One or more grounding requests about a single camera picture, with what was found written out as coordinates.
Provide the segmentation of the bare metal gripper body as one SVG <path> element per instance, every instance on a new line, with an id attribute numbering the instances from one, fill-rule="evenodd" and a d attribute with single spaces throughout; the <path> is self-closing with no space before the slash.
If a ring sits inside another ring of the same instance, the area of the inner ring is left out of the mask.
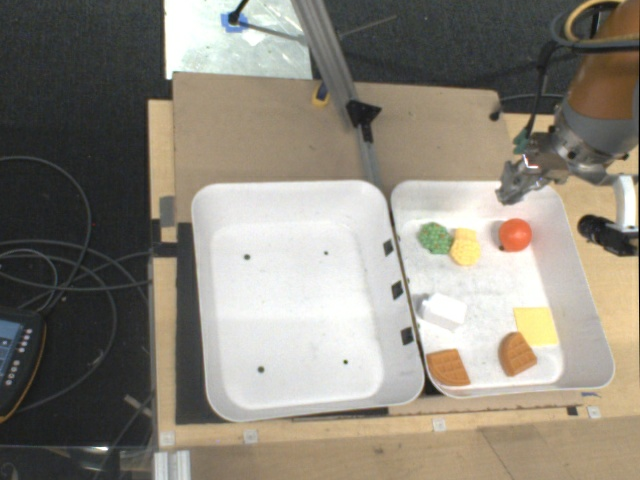
<path id="1" fill-rule="evenodd" d="M 523 168 L 540 169 L 558 184 L 570 176 L 590 184 L 613 184 L 618 176 L 607 169 L 614 160 L 573 132 L 536 132 L 522 153 Z"/>

